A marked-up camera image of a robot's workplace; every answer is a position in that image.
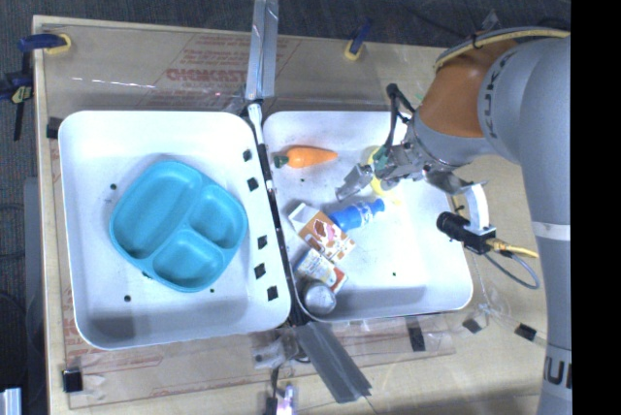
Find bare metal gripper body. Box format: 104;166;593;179
371;142;432;180

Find blue bottle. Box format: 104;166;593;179
328;197;387;234

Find orange carrot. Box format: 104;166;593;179
272;144;340;170

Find orange and white carton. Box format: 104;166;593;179
287;202;357;265

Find white plastic tray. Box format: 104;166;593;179
261;110;474;324
57;110;293;351

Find white and red packet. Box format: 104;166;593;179
292;248;349;295

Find silver can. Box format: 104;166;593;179
302;281;338;318

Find blue divided plate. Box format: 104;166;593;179
108;159;250;294

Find brown cardboard board red print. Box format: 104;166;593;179
41;22;457;410

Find black cylinder on white bracket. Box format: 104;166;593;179
435;180;498;256

